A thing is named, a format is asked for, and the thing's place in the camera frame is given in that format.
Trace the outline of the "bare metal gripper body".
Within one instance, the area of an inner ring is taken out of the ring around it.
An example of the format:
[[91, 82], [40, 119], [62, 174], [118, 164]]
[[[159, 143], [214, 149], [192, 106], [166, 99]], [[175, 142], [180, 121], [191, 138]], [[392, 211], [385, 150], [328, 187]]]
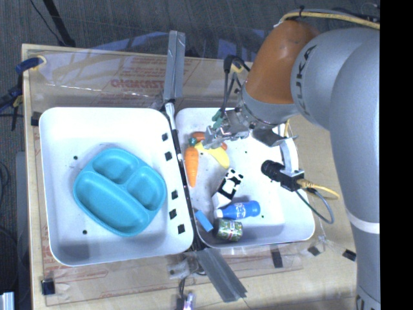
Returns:
[[248, 120], [242, 108], [226, 110], [221, 123], [221, 133], [230, 140], [245, 139], [250, 135]]

